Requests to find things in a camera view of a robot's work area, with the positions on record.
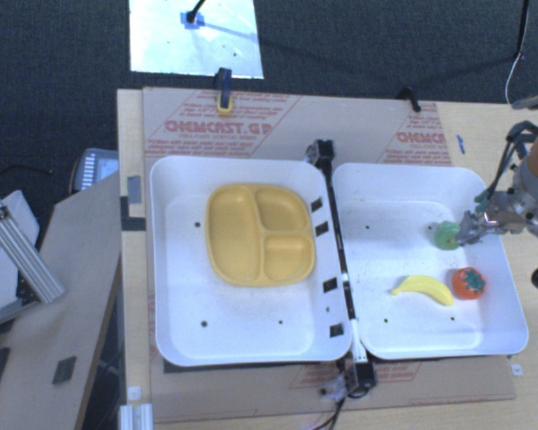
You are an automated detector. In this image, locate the orange tomato with green stem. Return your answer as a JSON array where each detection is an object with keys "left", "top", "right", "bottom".
[{"left": 451, "top": 266, "right": 488, "bottom": 301}]

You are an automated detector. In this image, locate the green toy pepper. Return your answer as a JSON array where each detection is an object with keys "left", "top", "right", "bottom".
[{"left": 433, "top": 220, "right": 462, "bottom": 252}]

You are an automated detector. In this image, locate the white plastic tray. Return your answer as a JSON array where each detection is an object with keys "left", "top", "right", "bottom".
[
  {"left": 149, "top": 154, "right": 354, "bottom": 368},
  {"left": 331, "top": 161, "right": 531, "bottom": 362}
]

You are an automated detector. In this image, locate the thin black and white rod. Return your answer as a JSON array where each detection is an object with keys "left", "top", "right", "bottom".
[{"left": 321, "top": 159, "right": 367, "bottom": 363}]

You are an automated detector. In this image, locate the black block with thin wires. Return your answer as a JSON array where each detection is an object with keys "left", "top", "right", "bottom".
[
  {"left": 305, "top": 138, "right": 336, "bottom": 168},
  {"left": 339, "top": 359, "right": 379, "bottom": 399}
]

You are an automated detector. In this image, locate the yellow banana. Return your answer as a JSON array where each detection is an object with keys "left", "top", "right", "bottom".
[{"left": 388, "top": 274, "right": 456, "bottom": 307}]

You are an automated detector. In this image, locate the yellow divided plate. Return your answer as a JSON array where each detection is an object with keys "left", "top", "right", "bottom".
[{"left": 204, "top": 183, "right": 317, "bottom": 288}]

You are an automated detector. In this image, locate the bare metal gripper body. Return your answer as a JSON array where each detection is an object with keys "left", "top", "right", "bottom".
[{"left": 483, "top": 190, "right": 538, "bottom": 243}]

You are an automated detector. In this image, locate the brown cardboard board, red print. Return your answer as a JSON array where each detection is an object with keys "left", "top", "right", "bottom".
[{"left": 142, "top": 86, "right": 518, "bottom": 425}]

